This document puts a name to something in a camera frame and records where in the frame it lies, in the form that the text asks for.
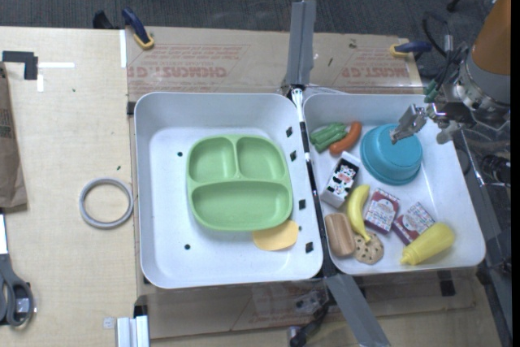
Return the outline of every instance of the scissors handle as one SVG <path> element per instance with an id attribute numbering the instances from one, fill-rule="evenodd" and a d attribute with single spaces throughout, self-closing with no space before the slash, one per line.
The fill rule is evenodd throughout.
<path id="1" fill-rule="evenodd" d="M 6 298 L 3 288 L 6 287 Z M 28 312 L 16 312 L 16 300 L 28 299 Z M 6 317 L 7 322 L 13 327 L 25 323 L 33 315 L 33 292 L 24 280 L 21 280 L 14 272 L 9 254 L 0 254 L 0 320 Z"/>

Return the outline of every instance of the mustard bottle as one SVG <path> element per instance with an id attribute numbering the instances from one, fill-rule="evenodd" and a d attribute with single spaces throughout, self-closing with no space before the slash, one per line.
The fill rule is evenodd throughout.
<path id="1" fill-rule="evenodd" d="M 452 229 L 444 223 L 434 223 L 403 249 L 401 263 L 417 265 L 446 250 L 455 241 Z"/>

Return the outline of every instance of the green divided plate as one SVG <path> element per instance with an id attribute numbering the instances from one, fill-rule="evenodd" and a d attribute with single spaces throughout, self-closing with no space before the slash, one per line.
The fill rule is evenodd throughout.
<path id="1" fill-rule="evenodd" d="M 285 157 L 269 139 L 220 135 L 188 154 L 188 199 L 197 221 L 225 231 L 273 228 L 293 209 Z"/>

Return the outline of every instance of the white ring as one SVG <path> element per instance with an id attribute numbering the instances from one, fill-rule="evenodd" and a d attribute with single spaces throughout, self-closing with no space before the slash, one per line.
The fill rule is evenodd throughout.
<path id="1" fill-rule="evenodd" d="M 126 212 L 123 214 L 122 217 L 120 217 L 119 219 L 117 219 L 115 221 L 104 222 L 104 221 L 96 220 L 93 217 L 91 217 L 87 213 L 87 210 L 85 209 L 85 198 L 86 198 L 87 194 L 89 193 L 89 191 L 92 188 L 94 188 L 98 185 L 103 185 L 103 184 L 115 185 L 116 187 L 121 189 L 126 194 L 127 199 L 128 199 L 128 208 L 127 208 Z M 101 178 L 96 178 L 95 180 L 91 180 L 90 182 L 88 182 L 87 185 L 85 187 L 83 187 L 83 189 L 81 190 L 81 194 L 80 194 L 81 217 L 83 217 L 83 220 L 87 224 L 91 225 L 92 227 L 105 228 L 105 229 L 117 227 L 120 224 L 123 224 L 126 220 L 128 220 L 128 218 L 132 214 L 132 209 L 133 209 L 132 190 L 123 181 L 118 180 L 117 178 L 111 178 L 109 176 L 103 176 Z"/>

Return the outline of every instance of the blue plastic lid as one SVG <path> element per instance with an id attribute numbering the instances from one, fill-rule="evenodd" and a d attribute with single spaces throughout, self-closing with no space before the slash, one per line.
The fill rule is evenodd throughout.
<path id="1" fill-rule="evenodd" d="M 385 124 L 370 130 L 362 139 L 363 165 L 377 180 L 390 185 L 407 184 L 421 167 L 423 147 L 416 136 L 401 139 L 395 145 L 390 131 L 396 124 Z"/>

